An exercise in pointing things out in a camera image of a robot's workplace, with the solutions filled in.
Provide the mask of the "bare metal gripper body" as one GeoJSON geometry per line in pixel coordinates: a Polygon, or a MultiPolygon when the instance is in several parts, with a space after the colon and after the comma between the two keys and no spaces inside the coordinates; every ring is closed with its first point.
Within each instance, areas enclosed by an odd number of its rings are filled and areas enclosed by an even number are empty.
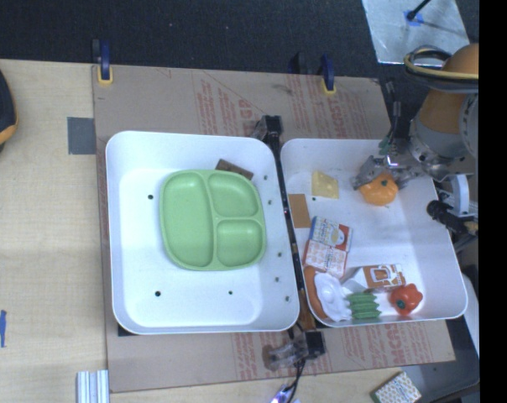
{"type": "Polygon", "coordinates": [[[449,174],[452,160],[437,154],[420,140],[395,139],[388,146],[384,163],[388,170],[410,171],[411,179],[429,176],[435,181],[442,181],[449,174]]]}

